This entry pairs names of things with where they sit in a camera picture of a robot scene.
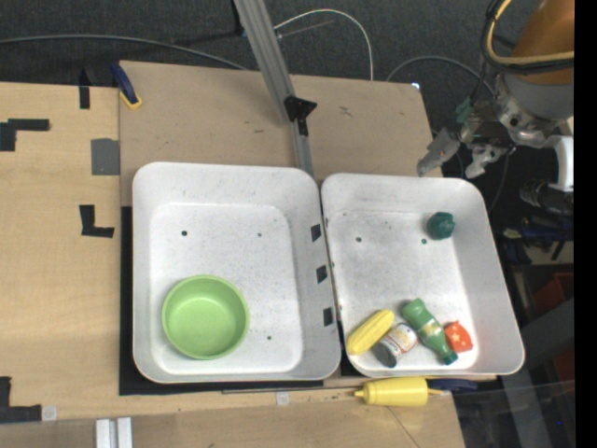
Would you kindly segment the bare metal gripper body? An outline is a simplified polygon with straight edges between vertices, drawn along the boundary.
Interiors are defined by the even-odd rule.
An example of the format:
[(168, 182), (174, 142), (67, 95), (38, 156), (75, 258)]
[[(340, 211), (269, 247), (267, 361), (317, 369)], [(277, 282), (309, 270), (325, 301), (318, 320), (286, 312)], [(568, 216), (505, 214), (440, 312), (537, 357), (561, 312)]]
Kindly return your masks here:
[(459, 123), (460, 140), (470, 146), (552, 147), (562, 123), (562, 86), (497, 81), (491, 99), (465, 99)]

